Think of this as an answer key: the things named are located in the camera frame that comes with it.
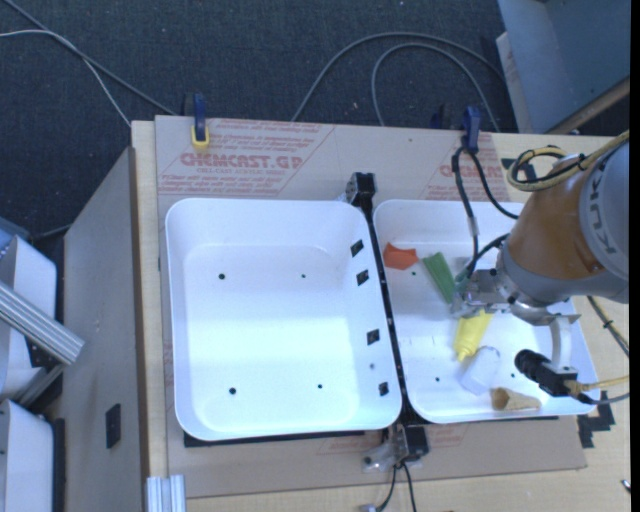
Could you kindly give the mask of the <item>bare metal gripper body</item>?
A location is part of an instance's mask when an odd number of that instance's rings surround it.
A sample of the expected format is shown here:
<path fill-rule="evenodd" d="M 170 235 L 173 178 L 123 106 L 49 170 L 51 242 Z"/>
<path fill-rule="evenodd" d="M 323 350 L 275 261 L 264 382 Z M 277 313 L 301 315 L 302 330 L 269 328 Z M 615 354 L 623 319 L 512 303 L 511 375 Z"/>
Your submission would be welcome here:
<path fill-rule="evenodd" d="M 511 314 L 529 324 L 550 324 L 556 315 L 547 306 L 521 292 L 497 269 L 475 270 L 460 283 L 460 316 Z"/>

